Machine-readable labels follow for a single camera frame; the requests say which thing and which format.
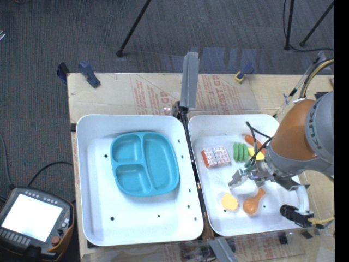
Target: orange toy carrot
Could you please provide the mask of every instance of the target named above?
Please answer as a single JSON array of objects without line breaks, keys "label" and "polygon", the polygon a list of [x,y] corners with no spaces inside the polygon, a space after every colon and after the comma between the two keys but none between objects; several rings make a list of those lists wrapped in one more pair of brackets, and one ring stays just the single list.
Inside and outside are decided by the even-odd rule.
[{"label": "orange toy carrot", "polygon": [[[245,135],[245,141],[248,142],[250,145],[254,145],[253,137],[251,135]],[[260,148],[262,146],[261,142],[256,139],[257,147]],[[261,152],[265,155],[266,149],[262,148]]]}]

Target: black pole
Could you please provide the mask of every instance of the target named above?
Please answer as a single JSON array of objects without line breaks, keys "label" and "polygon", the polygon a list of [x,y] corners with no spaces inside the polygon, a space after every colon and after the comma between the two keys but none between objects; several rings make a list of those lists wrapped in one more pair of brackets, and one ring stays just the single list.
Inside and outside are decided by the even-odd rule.
[{"label": "black pole", "polygon": [[291,23],[292,23],[292,15],[293,15],[293,5],[294,0],[291,0],[290,5],[290,15],[288,16],[288,27],[287,27],[287,35],[286,35],[286,45],[284,47],[285,50],[290,49],[290,33],[291,33]]},{"label": "black pole", "polygon": [[117,55],[118,57],[122,57],[122,52],[123,52],[124,48],[126,47],[127,42],[128,42],[129,39],[131,38],[131,36],[132,36],[132,34],[133,34],[133,31],[136,29],[138,23],[140,22],[140,20],[141,20],[143,14],[145,13],[145,11],[146,11],[146,9],[147,9],[147,7],[148,7],[148,5],[149,5],[150,2],[151,2],[151,0],[147,0],[147,1],[146,1],[146,3],[144,4],[144,6],[143,6],[141,12],[139,13],[139,15],[138,15],[138,17],[137,17],[135,23],[133,24],[133,26],[132,26],[130,32],[128,33],[128,35],[127,35],[127,37],[126,37],[124,43],[122,44],[122,46],[120,47],[120,49],[116,52],[116,55]]},{"label": "black pole", "polygon": [[299,43],[300,46],[305,46],[305,42],[309,39],[309,37],[312,35],[312,33],[315,31],[315,29],[319,26],[319,24],[321,23],[321,21],[325,18],[325,16],[328,14],[328,12],[332,9],[332,7],[334,6],[334,0],[331,3],[331,5],[327,8],[327,10],[323,13],[323,15],[321,16],[321,18],[318,20],[318,22],[316,23],[316,25],[314,25],[314,27],[312,28],[312,30],[310,30],[309,34],[304,38],[303,41],[301,41]]}]

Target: blue and yellow clamp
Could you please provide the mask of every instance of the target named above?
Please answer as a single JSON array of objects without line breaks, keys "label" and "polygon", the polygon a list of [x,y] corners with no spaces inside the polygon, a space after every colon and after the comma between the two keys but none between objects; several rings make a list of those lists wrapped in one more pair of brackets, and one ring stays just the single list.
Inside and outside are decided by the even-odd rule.
[{"label": "blue and yellow clamp", "polygon": [[239,71],[234,79],[241,84],[241,82],[244,80],[246,74],[252,74],[252,72],[254,71],[253,67],[252,67],[252,62],[247,63],[247,65],[241,70]]}]

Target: white screen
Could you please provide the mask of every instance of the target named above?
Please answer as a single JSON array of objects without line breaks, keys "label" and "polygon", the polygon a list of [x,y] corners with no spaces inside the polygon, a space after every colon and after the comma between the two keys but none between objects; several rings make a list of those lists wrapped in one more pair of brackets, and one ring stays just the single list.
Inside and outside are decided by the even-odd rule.
[{"label": "white screen", "polygon": [[20,194],[1,226],[45,242],[61,212],[61,207]]}]

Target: red and white box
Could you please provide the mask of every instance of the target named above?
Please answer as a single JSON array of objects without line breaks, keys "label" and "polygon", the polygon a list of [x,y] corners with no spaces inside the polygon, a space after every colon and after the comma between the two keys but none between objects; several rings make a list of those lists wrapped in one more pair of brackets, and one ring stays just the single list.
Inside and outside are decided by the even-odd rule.
[{"label": "red and white box", "polygon": [[223,146],[203,150],[201,151],[201,155],[207,168],[230,163],[230,157],[227,149]]}]

